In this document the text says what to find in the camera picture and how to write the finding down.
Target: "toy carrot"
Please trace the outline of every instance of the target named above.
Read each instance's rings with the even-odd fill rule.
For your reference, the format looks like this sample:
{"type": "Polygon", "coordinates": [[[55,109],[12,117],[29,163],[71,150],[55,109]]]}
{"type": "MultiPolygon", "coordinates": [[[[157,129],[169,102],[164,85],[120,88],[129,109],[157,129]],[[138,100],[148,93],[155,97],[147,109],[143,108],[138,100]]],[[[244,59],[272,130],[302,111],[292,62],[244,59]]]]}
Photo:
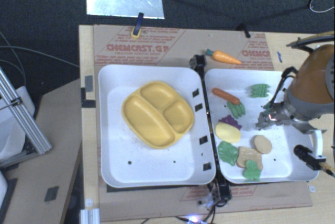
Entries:
{"type": "Polygon", "coordinates": [[[239,105],[240,104],[240,99],[219,89],[219,88],[213,88],[212,93],[218,97],[221,97],[227,101],[232,102],[234,105],[239,105]]]}
{"type": "Polygon", "coordinates": [[[238,64],[238,65],[241,64],[241,61],[239,61],[238,59],[232,57],[231,55],[223,53],[222,51],[219,50],[211,51],[207,49],[206,55],[211,55],[214,60],[223,63],[238,64]]]}

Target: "blue and yellow clamp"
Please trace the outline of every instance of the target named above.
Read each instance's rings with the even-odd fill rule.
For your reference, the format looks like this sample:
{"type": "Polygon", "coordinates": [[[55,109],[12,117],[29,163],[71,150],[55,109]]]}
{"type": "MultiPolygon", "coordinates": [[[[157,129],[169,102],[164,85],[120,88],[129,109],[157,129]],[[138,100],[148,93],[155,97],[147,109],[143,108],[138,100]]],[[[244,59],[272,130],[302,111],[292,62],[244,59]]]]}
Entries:
{"type": "Polygon", "coordinates": [[[142,21],[143,21],[143,17],[144,17],[143,13],[139,13],[138,14],[136,26],[133,27],[133,29],[131,30],[131,36],[134,39],[137,39],[138,37],[140,37],[140,34],[141,34],[141,24],[142,24],[142,21]]]}

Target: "dark floor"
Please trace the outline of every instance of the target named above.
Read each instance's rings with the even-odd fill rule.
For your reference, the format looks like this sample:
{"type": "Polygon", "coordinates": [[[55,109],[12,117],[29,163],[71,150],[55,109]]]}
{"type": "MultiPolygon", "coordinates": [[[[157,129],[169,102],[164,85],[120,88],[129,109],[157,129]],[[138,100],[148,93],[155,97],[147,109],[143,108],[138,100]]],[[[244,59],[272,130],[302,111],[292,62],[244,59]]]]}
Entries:
{"type": "MultiPolygon", "coordinates": [[[[164,20],[145,19],[144,26],[250,31],[319,33],[334,30],[334,9],[313,13],[309,0],[163,0],[164,20]]],[[[324,10],[334,0],[314,0],[324,10]]],[[[89,16],[86,0],[0,0],[0,31],[12,46],[39,50],[79,63],[78,25],[133,25],[134,19],[89,16]]],[[[0,38],[1,46],[5,41],[0,38]]],[[[41,95],[79,78],[79,69],[17,50],[25,68],[27,88],[37,104],[41,95]]],[[[0,65],[15,86],[23,84],[12,52],[0,50],[0,65]]]]}

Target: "beige round toy food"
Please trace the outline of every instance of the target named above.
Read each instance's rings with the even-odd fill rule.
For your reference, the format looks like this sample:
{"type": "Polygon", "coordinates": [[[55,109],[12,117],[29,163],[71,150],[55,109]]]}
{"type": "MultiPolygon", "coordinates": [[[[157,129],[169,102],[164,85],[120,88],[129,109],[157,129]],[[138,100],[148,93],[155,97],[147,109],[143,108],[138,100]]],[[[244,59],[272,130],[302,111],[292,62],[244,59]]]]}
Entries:
{"type": "Polygon", "coordinates": [[[254,161],[259,170],[263,169],[262,154],[255,149],[250,149],[244,146],[239,147],[239,156],[236,160],[236,165],[238,167],[245,168],[245,162],[247,160],[254,161]]]}
{"type": "Polygon", "coordinates": [[[255,145],[256,150],[260,153],[268,154],[272,150],[272,144],[270,140],[263,135],[255,136],[253,143],[255,145]]]}
{"type": "Polygon", "coordinates": [[[236,143],[241,139],[240,130],[224,122],[219,122],[215,126],[215,134],[227,143],[236,143]]]}

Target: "cardboard sheet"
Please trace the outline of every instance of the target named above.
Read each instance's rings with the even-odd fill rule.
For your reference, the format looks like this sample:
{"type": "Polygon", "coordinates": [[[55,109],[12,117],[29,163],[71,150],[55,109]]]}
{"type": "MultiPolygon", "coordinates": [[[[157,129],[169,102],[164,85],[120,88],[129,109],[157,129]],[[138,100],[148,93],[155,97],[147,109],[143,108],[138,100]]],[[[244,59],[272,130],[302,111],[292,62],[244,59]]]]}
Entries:
{"type": "MultiPolygon", "coordinates": [[[[224,64],[206,57],[206,70],[234,68],[273,70],[265,34],[243,32],[151,28],[142,29],[139,39],[130,36],[130,26],[94,26],[95,78],[108,64],[188,66],[195,54],[206,49],[221,50],[242,61],[242,65],[224,64]]],[[[97,100],[98,160],[101,159],[99,98],[97,100]]],[[[99,207],[101,221],[207,214],[198,201],[208,194],[207,186],[154,189],[107,188],[99,171],[99,207]]],[[[232,200],[217,212],[252,211],[311,206],[306,182],[286,182],[231,187],[232,200]]]]}

